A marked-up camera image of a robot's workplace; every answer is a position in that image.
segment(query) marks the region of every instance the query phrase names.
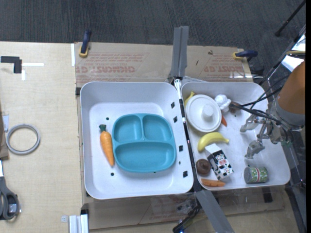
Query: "orange carrot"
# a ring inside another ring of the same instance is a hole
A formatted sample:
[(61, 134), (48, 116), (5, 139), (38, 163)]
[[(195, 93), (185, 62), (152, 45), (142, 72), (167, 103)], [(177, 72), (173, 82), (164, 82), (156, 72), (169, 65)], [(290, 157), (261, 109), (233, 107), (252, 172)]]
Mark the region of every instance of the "orange carrot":
[(227, 122), (226, 122), (226, 120), (225, 120), (223, 115), (222, 115), (222, 124), (224, 124), (227, 127)]
[(101, 142), (102, 149), (104, 151), (104, 154), (109, 164), (113, 166), (115, 163), (115, 158), (113, 156), (111, 134), (106, 131), (106, 125), (101, 124), (99, 128), (101, 129), (100, 142)]

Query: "scissors handle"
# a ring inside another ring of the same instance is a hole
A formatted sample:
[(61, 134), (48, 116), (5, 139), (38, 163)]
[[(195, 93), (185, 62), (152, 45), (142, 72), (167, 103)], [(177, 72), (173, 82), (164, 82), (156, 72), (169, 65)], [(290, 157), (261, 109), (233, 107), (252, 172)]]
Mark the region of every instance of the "scissors handle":
[[(9, 204), (16, 204), (15, 212), (9, 212)], [(0, 216), (2, 215), (4, 219), (10, 220), (18, 214), (18, 211), (19, 202), (16, 194), (7, 188), (4, 177), (0, 177)]]

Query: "brown cylinder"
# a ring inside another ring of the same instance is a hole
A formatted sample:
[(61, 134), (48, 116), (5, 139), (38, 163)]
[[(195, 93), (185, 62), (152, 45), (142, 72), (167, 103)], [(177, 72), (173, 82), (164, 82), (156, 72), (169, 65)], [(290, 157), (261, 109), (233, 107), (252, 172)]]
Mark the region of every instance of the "brown cylinder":
[(306, 113), (306, 61), (289, 75), (277, 97), (277, 102), (287, 112), (301, 115)]

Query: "dark gray carpet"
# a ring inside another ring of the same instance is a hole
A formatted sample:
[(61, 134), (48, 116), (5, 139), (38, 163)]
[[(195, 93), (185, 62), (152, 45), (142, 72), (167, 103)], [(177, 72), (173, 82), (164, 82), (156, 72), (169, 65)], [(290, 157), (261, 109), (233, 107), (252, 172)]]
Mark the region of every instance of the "dark gray carpet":
[(172, 44), (189, 26), (188, 45), (256, 50), (253, 69), (270, 69), (306, 23), (303, 0), (0, 0), (0, 40), (72, 43), (86, 28), (93, 42)]

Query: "chocolate donut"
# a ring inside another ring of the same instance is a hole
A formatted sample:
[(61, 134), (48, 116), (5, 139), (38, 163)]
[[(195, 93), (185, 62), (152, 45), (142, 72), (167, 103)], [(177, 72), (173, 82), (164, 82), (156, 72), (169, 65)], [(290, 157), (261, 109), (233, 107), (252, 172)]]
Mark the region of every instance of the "chocolate donut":
[(202, 175), (208, 175), (211, 165), (208, 160), (200, 159), (195, 163), (196, 171)]

